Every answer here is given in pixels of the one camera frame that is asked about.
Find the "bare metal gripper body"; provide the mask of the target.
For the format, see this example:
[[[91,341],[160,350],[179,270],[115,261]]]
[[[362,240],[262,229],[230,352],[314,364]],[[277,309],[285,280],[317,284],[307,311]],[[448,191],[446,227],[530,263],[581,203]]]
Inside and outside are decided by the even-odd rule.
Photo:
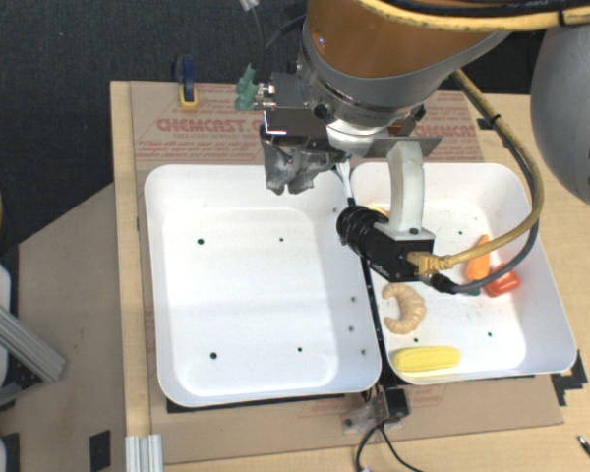
[[[334,119],[306,104],[301,79],[275,73],[259,93],[266,166],[332,166],[351,156],[384,157],[389,131]]]

